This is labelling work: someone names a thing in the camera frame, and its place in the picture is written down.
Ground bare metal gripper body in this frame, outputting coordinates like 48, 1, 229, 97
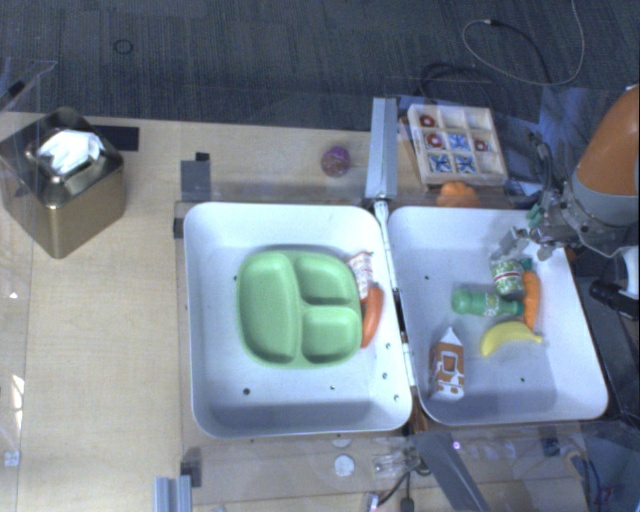
528, 187, 627, 259

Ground green and white can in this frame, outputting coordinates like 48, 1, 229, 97
490, 256, 526, 298

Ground orange carrot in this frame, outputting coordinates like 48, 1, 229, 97
359, 282, 386, 350
519, 257, 543, 332

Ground green bottle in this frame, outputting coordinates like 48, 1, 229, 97
451, 288, 526, 319

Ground yellow banana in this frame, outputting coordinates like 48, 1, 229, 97
479, 320, 544, 359

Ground wooden noughts and crosses box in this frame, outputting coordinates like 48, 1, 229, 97
405, 102, 510, 189

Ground orange and white carton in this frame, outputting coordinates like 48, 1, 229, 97
428, 325, 467, 402

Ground red and white packet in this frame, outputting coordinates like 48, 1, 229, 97
346, 250, 376, 302

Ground white plastic tray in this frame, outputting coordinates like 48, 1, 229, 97
387, 205, 610, 428
182, 201, 414, 441

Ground purple grapes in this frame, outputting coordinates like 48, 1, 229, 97
320, 144, 354, 178

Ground green divided plate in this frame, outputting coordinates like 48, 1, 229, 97
235, 249, 364, 371

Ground gold tissue box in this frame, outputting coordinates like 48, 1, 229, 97
0, 105, 127, 260

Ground black cylinder on white bracket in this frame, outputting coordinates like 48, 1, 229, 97
588, 246, 640, 319

